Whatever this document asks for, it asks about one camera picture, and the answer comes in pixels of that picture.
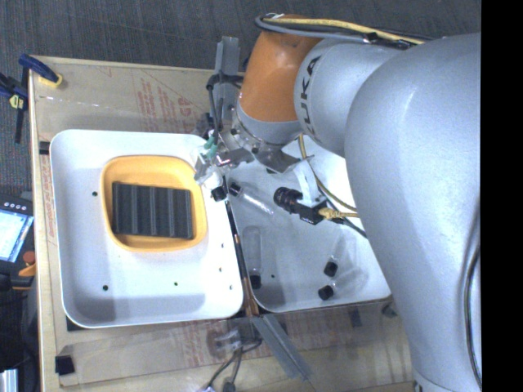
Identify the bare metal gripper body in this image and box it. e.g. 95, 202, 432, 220
215, 128, 312, 175

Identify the clear plastic bottle black cap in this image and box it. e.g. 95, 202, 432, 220
203, 174, 229, 203
227, 181, 275, 216
317, 269, 371, 302
323, 234, 357, 278

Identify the orange bowl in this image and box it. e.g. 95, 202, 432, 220
100, 154, 209, 254

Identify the black ribbed block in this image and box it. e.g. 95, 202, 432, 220
110, 181, 194, 241

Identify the thin black and white rod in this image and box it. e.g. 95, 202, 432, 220
223, 198, 261, 317

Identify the white plastic tray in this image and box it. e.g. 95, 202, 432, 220
223, 134, 394, 314
48, 128, 245, 329

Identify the brown cardboard board red print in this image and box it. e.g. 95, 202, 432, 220
27, 55, 414, 392

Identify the black cylinder on white bracket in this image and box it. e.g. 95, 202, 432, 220
272, 164, 329, 226

